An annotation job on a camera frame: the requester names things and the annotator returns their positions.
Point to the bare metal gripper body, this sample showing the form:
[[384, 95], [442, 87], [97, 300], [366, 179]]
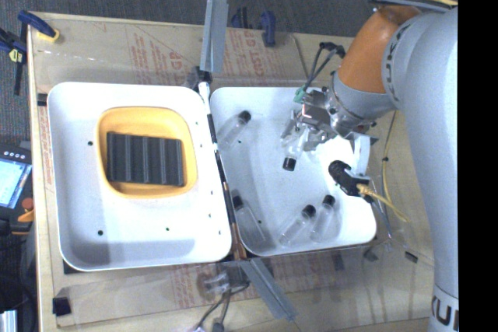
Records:
[[321, 112]]

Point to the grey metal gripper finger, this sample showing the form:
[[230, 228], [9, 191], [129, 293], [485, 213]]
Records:
[[317, 139], [288, 131]]

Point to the clear plastic bottle black cap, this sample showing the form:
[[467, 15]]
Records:
[[296, 226], [232, 129], [291, 159], [248, 221], [325, 218]]

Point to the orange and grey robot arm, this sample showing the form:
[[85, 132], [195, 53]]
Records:
[[428, 97]]

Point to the white plastic tray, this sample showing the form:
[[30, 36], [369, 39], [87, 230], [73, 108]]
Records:
[[272, 186], [78, 167]]

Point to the thin black and white rod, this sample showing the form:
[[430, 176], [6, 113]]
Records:
[[218, 159]]

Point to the yellow bowl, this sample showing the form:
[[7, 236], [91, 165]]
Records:
[[148, 118]]

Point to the black ribbed rack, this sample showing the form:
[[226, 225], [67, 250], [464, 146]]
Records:
[[144, 159]]

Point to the brown cardboard board red print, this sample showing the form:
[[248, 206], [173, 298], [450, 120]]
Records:
[[116, 50]]

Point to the black cylinder on white bracket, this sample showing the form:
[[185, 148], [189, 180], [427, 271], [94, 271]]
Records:
[[346, 175]]

